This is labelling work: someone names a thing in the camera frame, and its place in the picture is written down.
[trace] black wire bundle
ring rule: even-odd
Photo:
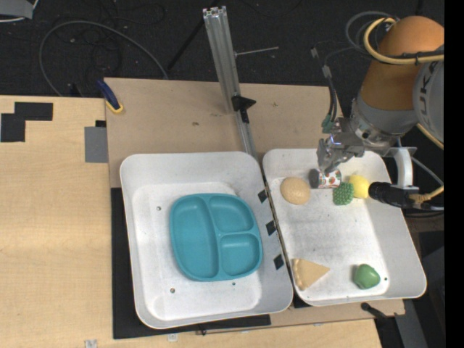
[[[298,0],[298,2],[292,8],[287,10],[286,12],[281,12],[279,14],[269,14],[267,12],[264,12],[264,11],[260,10],[260,9],[256,9],[256,7],[254,7],[248,1],[245,1],[245,0],[237,0],[237,1],[240,1],[241,3],[245,4],[250,9],[254,10],[256,13],[258,13],[258,14],[264,16],[264,17],[267,17],[267,18],[281,18],[281,17],[284,17],[284,16],[290,14],[291,12],[293,12],[303,2],[303,0]]]
[[[137,25],[153,26],[162,22],[166,16],[166,9],[158,3],[141,4],[136,7],[122,9],[115,0],[80,0],[80,3],[93,8],[96,12],[96,20],[88,20],[81,16],[64,15],[58,17],[52,24],[52,29],[45,35],[41,42],[39,50],[39,63],[41,71],[46,81],[61,96],[61,93],[53,86],[46,75],[42,60],[44,44],[50,38],[51,34],[63,44],[90,46],[89,63],[84,73],[84,86],[86,92],[95,94],[96,80],[104,77],[115,76],[120,70],[123,62],[124,46],[119,40],[124,38],[133,45],[144,51],[157,66],[161,69],[164,78],[167,74],[161,64],[150,54],[144,47],[135,42],[133,39],[121,33],[123,29],[121,22],[131,22]],[[148,22],[133,20],[123,16],[123,13],[150,9],[150,15],[154,19]]]
[[[355,35],[354,38],[352,37],[352,33],[350,32],[350,31],[352,31],[352,26],[354,25],[355,22],[357,22],[360,18],[364,18],[364,17],[370,16],[370,15],[380,16],[380,17],[385,17],[385,18],[391,17],[390,14],[383,13],[383,12],[376,12],[376,11],[368,11],[368,12],[362,12],[362,13],[356,14],[353,17],[351,17],[348,20],[347,24],[345,25],[345,30],[344,30],[345,31],[345,37],[346,37],[346,39],[348,41],[349,46],[345,46],[345,47],[343,47],[341,49],[336,49],[336,50],[333,50],[333,51],[329,52],[324,57],[323,61],[320,60],[320,57],[319,57],[318,54],[313,55],[318,60],[318,64],[322,68],[323,73],[324,73],[324,75],[326,77],[326,80],[327,80],[328,90],[329,90],[330,98],[331,98],[329,109],[328,109],[328,114],[327,114],[327,118],[328,118],[327,121],[330,121],[331,123],[333,123],[335,121],[335,118],[336,118],[337,98],[336,98],[336,88],[335,88],[335,85],[334,85],[334,80],[333,80],[331,74],[327,73],[328,71],[330,71],[329,66],[328,66],[328,60],[330,58],[332,58],[332,57],[335,57],[336,55],[338,55],[340,53],[343,53],[343,52],[349,51],[349,50],[357,51],[360,54],[360,56],[362,58],[364,58],[364,59],[367,59],[367,60],[372,60],[373,59],[372,56],[367,52],[367,50],[364,48],[364,45],[363,45],[363,33],[365,32],[366,28],[373,22],[373,20],[369,20],[369,21],[363,23],[360,26],[360,28],[357,30],[356,35]],[[379,31],[378,28],[380,26],[381,25],[379,25],[376,28],[376,31],[375,31],[376,47],[378,47],[378,31]],[[316,44],[314,44],[312,46],[312,50],[315,50],[316,53],[317,53],[317,46],[321,45],[322,43],[328,43],[328,42],[335,43],[334,41],[319,41],[318,43],[316,43]]]

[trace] white plastic tray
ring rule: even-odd
[[[299,297],[309,305],[322,306],[422,295],[426,277],[401,209],[371,198],[336,206],[331,189],[312,189],[309,202],[301,206],[282,197],[284,178],[296,176],[309,183],[309,171],[317,167],[315,149],[274,149],[263,160],[289,261],[302,258],[331,269],[304,291],[295,286]],[[339,169],[342,180],[358,174],[371,183],[391,182],[384,161],[373,152],[352,158]],[[359,289],[352,281],[356,266],[362,263],[381,276],[372,289]]]
[[[128,226],[136,311],[153,328],[261,315],[285,310],[293,299],[277,232],[257,162],[243,152],[136,154],[120,168]],[[188,194],[223,193],[251,207],[260,230],[263,257],[251,275],[229,281],[193,281],[178,269],[170,242],[169,212]]]

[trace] yellow ball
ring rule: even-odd
[[[358,199],[367,199],[369,197],[369,181],[361,175],[351,175],[349,182],[355,188],[355,197]]]

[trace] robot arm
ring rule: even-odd
[[[399,180],[390,204],[412,207],[417,197],[413,187],[410,154],[415,148],[393,147],[414,125],[438,145],[444,141],[444,28],[426,17],[407,17],[393,22],[375,51],[369,33],[385,19],[366,30],[365,48],[375,58],[362,87],[352,102],[350,117],[339,117],[330,136],[318,145],[319,168],[329,173],[366,150],[395,158]],[[373,198],[381,189],[372,187]]]

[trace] blue plate compartment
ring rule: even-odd
[[[179,268],[195,281],[244,277],[262,260],[253,211],[234,195],[181,197],[171,207],[170,236]]]

